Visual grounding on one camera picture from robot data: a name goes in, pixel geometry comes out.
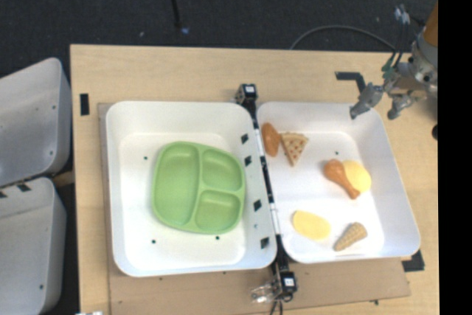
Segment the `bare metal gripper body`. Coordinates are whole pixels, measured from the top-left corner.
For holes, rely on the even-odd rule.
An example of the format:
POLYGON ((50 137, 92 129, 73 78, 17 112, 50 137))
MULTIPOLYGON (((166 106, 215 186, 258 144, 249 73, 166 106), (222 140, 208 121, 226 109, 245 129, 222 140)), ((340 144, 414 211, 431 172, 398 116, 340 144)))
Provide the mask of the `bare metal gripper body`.
POLYGON ((383 66, 383 90, 391 98, 437 98, 437 78, 437 69, 428 62, 387 62, 383 66))

